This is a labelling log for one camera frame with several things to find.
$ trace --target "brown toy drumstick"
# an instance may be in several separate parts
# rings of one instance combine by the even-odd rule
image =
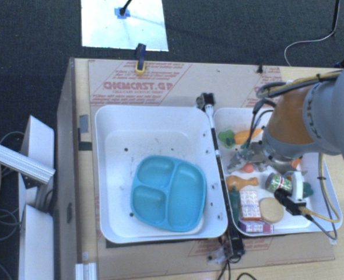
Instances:
[[[235,175],[228,176],[226,178],[226,187],[228,188],[229,192],[232,192],[232,186],[236,186],[236,191],[238,192],[245,186],[258,186],[258,178],[252,177],[249,180],[245,180]]]

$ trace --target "tan disc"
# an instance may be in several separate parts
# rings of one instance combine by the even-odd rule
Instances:
[[[283,206],[274,198],[260,200],[261,218],[269,223],[277,223],[283,218]]]

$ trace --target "black floor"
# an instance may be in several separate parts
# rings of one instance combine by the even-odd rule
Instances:
[[[263,58],[265,65],[287,65],[283,53],[290,43],[325,37],[335,6],[335,0],[162,1],[170,51],[148,52],[148,60],[256,64]],[[296,45],[288,56],[303,67],[343,60],[344,0],[336,34]],[[30,114],[55,127],[69,57],[132,59],[133,51],[82,47],[80,0],[0,0],[0,139],[24,131]],[[17,206],[16,188],[11,175],[0,208]],[[0,243],[0,263],[13,279],[18,249],[17,233]]]

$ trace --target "blue divided plate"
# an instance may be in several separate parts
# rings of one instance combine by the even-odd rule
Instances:
[[[189,162],[167,156],[149,156],[137,167],[131,208],[142,222],[187,232],[199,223],[205,199],[205,175]]]

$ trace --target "white plastic tray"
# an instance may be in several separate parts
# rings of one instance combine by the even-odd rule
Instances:
[[[218,237],[227,228],[209,120],[193,107],[104,106],[95,117],[100,227],[114,243]],[[206,201],[198,225],[172,232],[132,215],[131,188],[138,164],[150,155],[186,160],[206,177]]]
[[[266,113],[262,117],[262,121],[259,127],[266,125],[268,120],[271,116],[271,113]],[[252,119],[252,109],[251,108],[221,108],[215,112],[214,121],[216,126],[216,132],[219,134],[220,132],[232,130],[233,132],[245,131],[250,129],[250,123]],[[262,132],[254,138],[254,141],[258,141],[261,139]],[[230,163],[230,159],[233,157],[235,148],[240,150],[240,145],[236,145],[232,149],[228,149],[224,146],[222,142],[219,141],[219,150],[222,157],[222,164],[224,168],[225,177],[230,175],[227,171],[227,167]],[[307,201],[307,208],[311,209],[314,212],[317,212],[321,215],[328,216],[328,211],[325,207],[325,202],[322,197],[322,192],[320,189],[320,182],[318,181],[318,155],[316,153],[309,153],[305,154],[300,162],[300,169],[308,171],[307,174],[304,175],[304,180],[311,184],[313,195],[306,198]],[[264,172],[252,172],[252,173],[245,173],[243,171],[235,171],[232,172],[232,175],[237,175],[244,179],[249,179],[251,177],[257,177],[259,185],[258,186],[251,186],[248,185],[244,187],[242,190],[255,190],[258,193],[258,199],[261,200],[266,197],[273,197],[273,194],[267,190],[265,190],[265,181],[266,178],[269,176],[271,172],[276,172],[273,168],[269,167]],[[334,192],[334,188],[332,186],[332,182],[327,171],[326,165],[324,165],[324,174],[326,177],[326,187],[328,194],[331,198],[332,204],[335,209],[338,211],[340,217],[342,217],[342,212],[338,204],[338,200],[336,199],[336,194]],[[330,222],[324,221],[322,219],[318,219],[318,223],[328,231],[332,231],[332,225]],[[342,224],[342,219],[339,223],[335,225],[336,228],[339,228]],[[304,218],[303,216],[292,216],[285,210],[285,214],[283,219],[274,224],[274,232],[273,233],[246,233],[243,232],[241,229],[238,228],[241,233],[244,233],[247,236],[267,236],[267,235],[286,235],[290,233],[302,233],[302,232],[317,232],[320,229]]]

